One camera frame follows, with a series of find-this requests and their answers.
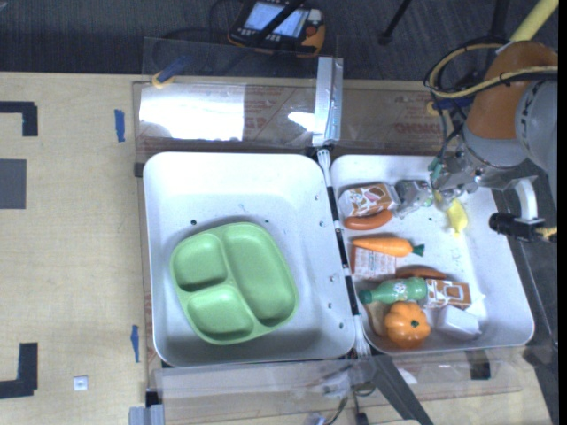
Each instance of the wooden board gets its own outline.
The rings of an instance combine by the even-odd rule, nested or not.
[[[132,108],[132,83],[141,79],[0,73],[0,100],[33,101],[39,112],[37,137],[22,137],[20,118],[0,114],[0,158],[27,160],[26,209],[0,210],[0,380],[17,375],[20,343],[39,345],[38,389],[33,397],[0,400],[2,425],[127,424],[128,409],[144,404]],[[125,116],[123,143],[115,110]],[[133,325],[139,327],[140,363],[130,342]],[[550,423],[533,370],[523,364],[519,373],[521,390],[423,406],[435,423]],[[74,390],[79,375],[89,377],[87,390]],[[390,406],[369,406],[367,412],[371,423],[400,419]],[[298,414],[219,423],[304,420]],[[336,423],[353,423],[352,411]]]

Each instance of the green bottle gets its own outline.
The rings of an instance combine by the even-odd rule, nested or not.
[[[393,304],[397,301],[418,301],[427,295],[427,283],[421,277],[386,280],[373,290],[361,290],[358,297],[363,304],[380,301]]]

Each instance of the orange carrot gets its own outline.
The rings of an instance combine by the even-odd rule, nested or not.
[[[405,257],[410,253],[423,256],[423,244],[413,246],[407,239],[401,237],[366,237],[354,239],[353,245],[369,251],[379,251],[394,257]]]

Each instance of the white tray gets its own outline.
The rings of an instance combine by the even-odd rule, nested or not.
[[[357,184],[400,179],[427,180],[431,158],[343,156],[331,166],[338,197]],[[156,351],[177,367],[230,362],[333,359],[354,344],[353,317],[322,170],[293,154],[160,153],[144,169],[150,253],[153,337]],[[394,219],[384,232],[425,244],[424,256],[404,264],[437,268],[467,282],[471,307],[482,334],[462,342],[433,330],[418,352],[449,352],[527,343],[533,317],[509,244],[488,227],[496,206],[490,190],[462,198],[469,226],[455,238],[446,215],[422,208]],[[250,221],[264,227],[282,250],[298,286],[299,308],[280,329],[244,344],[218,346],[202,340],[187,322],[168,272],[169,257],[185,237],[226,223]],[[383,232],[344,230],[347,253],[355,236]],[[366,288],[355,282],[355,288]],[[369,343],[377,350],[400,350],[370,328],[359,304]],[[429,319],[434,321],[434,313]]]
[[[354,343],[353,317],[319,166],[299,155],[160,153],[144,168],[156,351],[177,367],[332,359]],[[169,274],[184,238],[223,224],[264,227],[286,257],[299,291],[294,317],[242,344],[202,340],[186,320]]]
[[[331,181],[339,197],[345,189],[360,184],[386,182],[393,185],[399,180],[428,180],[427,166],[430,163],[431,158],[417,156],[343,156],[331,166]],[[425,253],[423,257],[410,254],[399,259],[398,267],[426,265],[449,275],[448,280],[469,284],[471,298],[477,302],[467,311],[477,316],[482,334],[477,339],[463,342],[434,329],[423,346],[412,352],[520,346],[533,335],[532,312],[508,240],[488,226],[490,216],[497,212],[492,192],[480,188],[473,194],[465,194],[460,200],[469,218],[469,225],[459,237],[454,237],[450,231],[447,215],[435,206],[420,208],[403,220],[394,218],[383,228],[371,232],[344,231],[349,257],[351,241],[355,237],[379,234],[405,237],[414,244],[424,243]],[[372,284],[365,281],[355,281],[354,285],[357,290],[372,288]],[[371,329],[361,304],[359,308],[369,342],[381,352],[402,352]],[[428,311],[427,314],[428,321],[433,324],[436,311]]]

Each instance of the green plate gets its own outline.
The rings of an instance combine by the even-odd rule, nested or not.
[[[211,344],[263,336],[288,322],[298,307],[284,255],[268,231],[249,222],[184,239],[170,270],[187,320]]]

